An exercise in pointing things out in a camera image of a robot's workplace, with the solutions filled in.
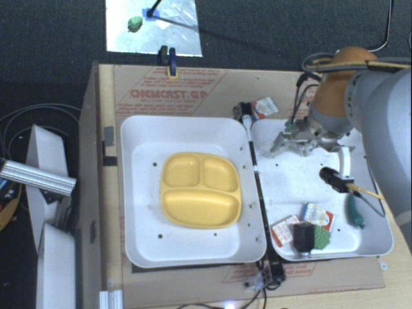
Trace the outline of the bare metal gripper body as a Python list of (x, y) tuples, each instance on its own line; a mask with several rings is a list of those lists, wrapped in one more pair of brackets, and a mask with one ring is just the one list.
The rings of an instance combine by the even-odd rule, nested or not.
[(291, 135), (294, 144), (314, 140), (317, 142), (318, 148), (328, 152), (337, 152), (341, 147), (338, 141), (345, 133), (335, 134), (320, 125), (315, 119), (304, 118), (294, 122)]

